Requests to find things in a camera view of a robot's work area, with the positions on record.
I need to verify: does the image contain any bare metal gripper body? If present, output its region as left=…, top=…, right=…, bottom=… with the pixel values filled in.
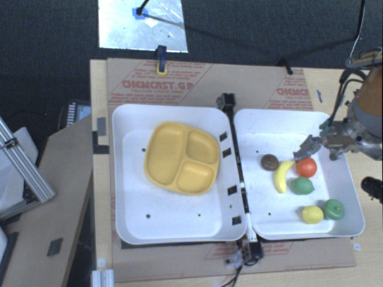
left=320, top=120, right=383, bottom=161

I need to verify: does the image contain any orange toy fruit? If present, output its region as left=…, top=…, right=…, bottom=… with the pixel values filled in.
left=296, top=157, right=318, bottom=179

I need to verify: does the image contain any yellow banana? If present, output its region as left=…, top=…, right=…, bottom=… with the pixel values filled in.
left=273, top=160, right=296, bottom=194

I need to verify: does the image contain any green lime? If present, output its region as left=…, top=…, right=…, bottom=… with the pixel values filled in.
left=290, top=176, right=315, bottom=196

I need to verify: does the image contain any brown round toy fruit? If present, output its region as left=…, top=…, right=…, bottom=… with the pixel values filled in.
left=260, top=154, right=280, bottom=172

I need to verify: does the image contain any white plastic tray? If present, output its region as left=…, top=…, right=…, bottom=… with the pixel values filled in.
left=111, top=103, right=248, bottom=246
left=233, top=108, right=366, bottom=241

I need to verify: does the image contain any yellow lemon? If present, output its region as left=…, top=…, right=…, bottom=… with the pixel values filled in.
left=301, top=204, right=325, bottom=225

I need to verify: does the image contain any thin black and white rod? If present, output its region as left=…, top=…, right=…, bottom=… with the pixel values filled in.
left=226, top=106, right=257, bottom=242

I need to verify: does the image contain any green apple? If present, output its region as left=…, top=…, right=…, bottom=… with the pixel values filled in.
left=323, top=198, right=345, bottom=221

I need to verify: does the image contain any yellow divided plate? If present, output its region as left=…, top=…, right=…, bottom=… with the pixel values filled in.
left=144, top=121, right=221, bottom=197

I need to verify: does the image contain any brown cardboard board red print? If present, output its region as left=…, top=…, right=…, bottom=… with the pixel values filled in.
left=106, top=57, right=358, bottom=283

